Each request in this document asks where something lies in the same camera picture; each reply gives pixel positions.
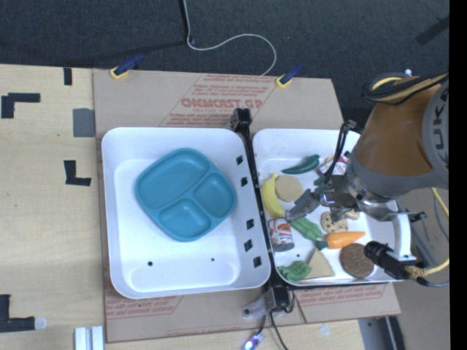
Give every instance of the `toy can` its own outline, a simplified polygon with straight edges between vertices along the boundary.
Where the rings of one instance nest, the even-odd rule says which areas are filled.
[[[286,252],[295,246],[292,238],[292,229],[285,218],[269,220],[268,225],[272,249],[275,252]]]

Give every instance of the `tray hole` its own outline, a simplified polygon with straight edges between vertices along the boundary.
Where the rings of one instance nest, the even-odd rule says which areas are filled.
[[[255,268],[257,268],[258,266],[261,265],[261,257],[256,257],[253,259],[253,265],[255,266]]]
[[[253,248],[253,242],[251,240],[248,240],[246,243],[243,244],[245,247],[245,251],[248,252],[251,248]]]

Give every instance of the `black carpet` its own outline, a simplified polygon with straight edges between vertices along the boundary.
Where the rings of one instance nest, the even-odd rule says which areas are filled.
[[[277,50],[270,75],[303,64],[301,77],[331,78],[344,118],[361,125],[364,83],[449,67],[449,0],[186,2],[195,46],[264,36]],[[273,60],[258,38],[196,52],[185,35],[180,0],[0,0],[0,63],[112,68],[143,52],[145,70],[259,75]]]

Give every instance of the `blue clamp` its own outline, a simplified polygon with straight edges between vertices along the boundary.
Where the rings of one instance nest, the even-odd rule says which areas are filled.
[[[300,74],[303,71],[303,69],[305,69],[305,66],[303,65],[295,66],[288,73],[283,74],[282,76],[276,79],[276,86],[279,88],[287,87],[290,84],[290,82],[292,82],[292,78]]]
[[[135,69],[143,60],[144,55],[142,53],[127,58],[119,66],[110,70],[110,75],[114,79],[122,79],[128,75],[128,70]]]

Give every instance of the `cardboard sheet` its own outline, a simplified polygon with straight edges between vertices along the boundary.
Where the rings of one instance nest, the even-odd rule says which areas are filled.
[[[107,342],[257,328],[242,305],[261,288],[130,300],[109,279],[101,139],[116,127],[223,127],[235,108],[249,108],[252,133],[264,128],[336,130],[342,123],[329,79],[293,79],[285,89],[273,77],[130,71],[113,80],[93,70]],[[393,286],[331,287],[296,292],[298,305],[278,325],[317,323],[400,313]]]

